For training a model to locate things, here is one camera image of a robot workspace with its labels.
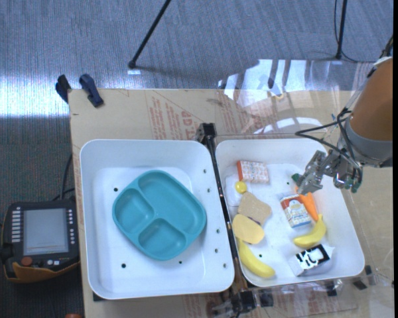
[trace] white tray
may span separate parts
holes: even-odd
[[[303,250],[292,239],[307,233],[312,224],[291,228],[280,198],[294,194],[295,183],[291,176],[304,173],[305,166],[316,150],[326,151],[320,143],[305,138],[225,140],[217,145],[216,159],[231,219],[239,205],[239,197],[232,191],[234,182],[238,181],[236,162],[263,162],[269,172],[269,184],[249,184],[248,187],[248,191],[269,204],[273,210],[263,225],[265,238],[249,247],[256,256],[261,256],[259,258],[264,263],[275,269],[276,275],[261,278],[241,265],[243,275],[255,286],[271,287],[346,278],[358,275],[364,268],[364,254],[342,192],[334,187],[333,179],[328,176],[323,177],[323,188],[314,192],[313,196],[327,226],[321,243],[334,247],[332,259],[301,276],[295,276],[287,263],[288,258]]]
[[[193,140],[93,140],[80,153],[88,281],[104,299],[221,292],[234,267],[208,149]],[[206,210],[195,241],[167,261],[142,253],[117,228],[119,192],[149,170],[162,170],[191,191]]]

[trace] banana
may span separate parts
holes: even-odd
[[[236,239],[240,261],[248,268],[249,271],[262,278],[270,278],[276,274],[271,266],[263,263],[257,257],[255,257],[243,240],[239,238]]]
[[[318,220],[310,232],[293,239],[295,245],[302,248],[310,248],[323,239],[326,234],[326,224],[323,221],[323,215],[318,215]]]

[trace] orange carrot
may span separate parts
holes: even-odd
[[[306,210],[308,211],[309,215],[311,218],[313,218],[315,221],[318,220],[318,212],[317,212],[317,207],[316,203],[314,201],[314,197],[312,196],[311,192],[308,192],[306,195],[299,194],[299,199],[300,202],[304,204]]]

